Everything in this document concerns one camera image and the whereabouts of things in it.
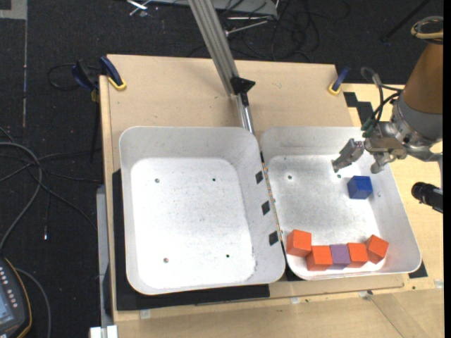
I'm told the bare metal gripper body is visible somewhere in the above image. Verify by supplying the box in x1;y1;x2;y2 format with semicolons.
362;120;440;161

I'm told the blue cube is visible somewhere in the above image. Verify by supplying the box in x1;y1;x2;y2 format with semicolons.
346;175;374;201

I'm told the white plastic tray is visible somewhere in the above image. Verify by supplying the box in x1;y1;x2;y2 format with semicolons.
259;125;423;282
118;125;287;296

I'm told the orange cube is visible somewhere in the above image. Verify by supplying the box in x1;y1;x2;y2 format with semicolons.
305;244;334;272
364;234;390;265
346;242;370;269
285;229;313;258

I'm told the purple cube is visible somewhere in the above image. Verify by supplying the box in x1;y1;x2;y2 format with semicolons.
327;244;352;271

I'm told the pale wood board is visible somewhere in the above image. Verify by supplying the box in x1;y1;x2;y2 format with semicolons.
105;54;405;323

